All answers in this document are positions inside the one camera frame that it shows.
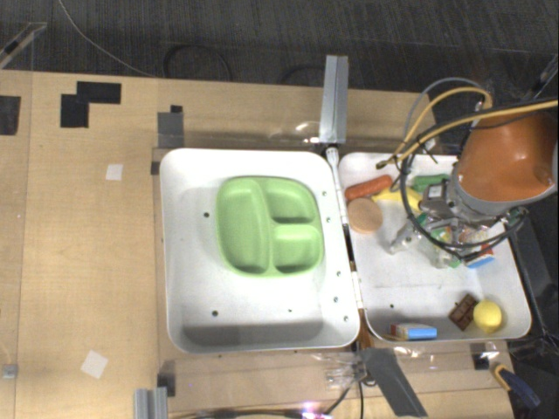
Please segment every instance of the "wooden table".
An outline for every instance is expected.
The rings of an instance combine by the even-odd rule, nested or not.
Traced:
[[[90,105],[88,129],[61,128],[60,95],[75,94],[78,80],[121,83],[121,103]],[[0,363],[19,367],[17,379],[0,380],[0,417],[131,418],[135,389],[153,388],[160,365],[150,174],[157,113],[183,106],[187,144],[213,137],[234,146],[242,134],[273,145],[297,141],[302,123],[317,131],[321,89],[0,71],[0,94],[22,97],[17,135],[0,137]],[[350,91],[349,138],[393,142],[415,97]],[[123,165],[121,180],[106,179],[110,164]],[[445,354],[447,369],[404,368],[431,417],[512,417],[505,391],[468,363],[467,346],[433,346],[425,355]],[[510,366],[505,344],[494,346]],[[99,379],[80,370],[90,350],[108,359]],[[455,367],[453,355],[462,359]],[[192,362],[193,371],[211,367]],[[210,390],[224,380],[202,376]],[[233,376],[246,388],[242,373]],[[269,394],[282,389],[276,383]],[[366,417],[393,417],[378,388],[365,395]],[[358,403],[352,391],[335,417],[357,417]]]

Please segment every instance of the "green plate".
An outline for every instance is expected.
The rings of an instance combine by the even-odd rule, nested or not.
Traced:
[[[295,180],[230,179],[217,193],[216,218],[222,259],[245,275],[311,271],[324,256],[316,201]]]

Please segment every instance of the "lemon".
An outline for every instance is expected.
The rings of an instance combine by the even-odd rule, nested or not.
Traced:
[[[502,319],[500,307],[493,301],[483,299],[473,308],[473,322],[485,333],[499,329]]]

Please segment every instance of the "gray cable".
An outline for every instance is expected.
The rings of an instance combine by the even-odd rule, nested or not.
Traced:
[[[93,45],[95,48],[97,48],[100,52],[105,53],[106,55],[108,55],[109,58],[112,58],[113,60],[115,60],[116,62],[118,62],[119,64],[122,64],[124,66],[126,66],[127,68],[129,68],[130,70],[132,70],[133,72],[136,72],[138,74],[141,74],[143,76],[148,76],[150,78],[156,78],[155,75],[153,74],[149,74],[146,72],[143,72],[142,70],[139,70],[138,68],[135,68],[134,66],[131,66],[130,64],[127,64],[126,62],[124,62],[122,59],[117,58],[116,56],[114,56],[112,53],[108,52],[107,50],[105,50],[105,48],[103,48],[102,46],[100,46],[99,44],[96,44],[95,42],[92,41],[92,39],[90,39],[88,36],[86,36],[84,34],[84,32],[78,27],[78,25],[76,25],[76,23],[73,21],[72,16],[70,15],[70,13],[68,12],[68,9],[66,8],[66,6],[64,5],[64,2],[62,2],[62,0],[58,0],[59,4],[60,4],[60,8],[62,8],[62,11],[64,12],[64,14],[66,15],[66,17],[68,18],[68,20],[70,21],[70,24],[72,25],[73,29],[76,30],[76,32],[78,32],[78,34],[83,37],[89,44]]]
[[[480,84],[478,84],[475,81],[472,81],[470,79],[466,79],[466,78],[458,78],[458,77],[450,77],[450,78],[443,78],[443,79],[439,79],[436,80],[435,82],[433,82],[432,84],[430,84],[428,87],[426,87],[418,96],[418,98],[415,100],[415,102],[413,103],[413,105],[411,106],[410,111],[408,112],[408,117],[405,120],[405,125],[404,125],[404,137],[405,135],[407,135],[408,130],[410,128],[410,123],[411,123],[411,116],[413,115],[413,113],[416,111],[416,108],[418,108],[419,103],[421,102],[421,100],[423,99],[423,97],[433,88],[435,88],[436,86],[440,85],[440,84],[444,84],[445,82],[464,82],[466,84],[470,84],[471,86],[474,87],[478,87],[478,88],[483,88],[482,86],[480,86]]]

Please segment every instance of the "sausage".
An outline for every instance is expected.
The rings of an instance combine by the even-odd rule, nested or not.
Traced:
[[[387,189],[392,186],[392,177],[389,175],[381,175],[380,177],[369,180],[368,182],[359,183],[354,186],[350,186],[346,189],[345,196],[348,202],[359,198],[369,196],[371,194],[376,194],[381,192],[383,189]]]

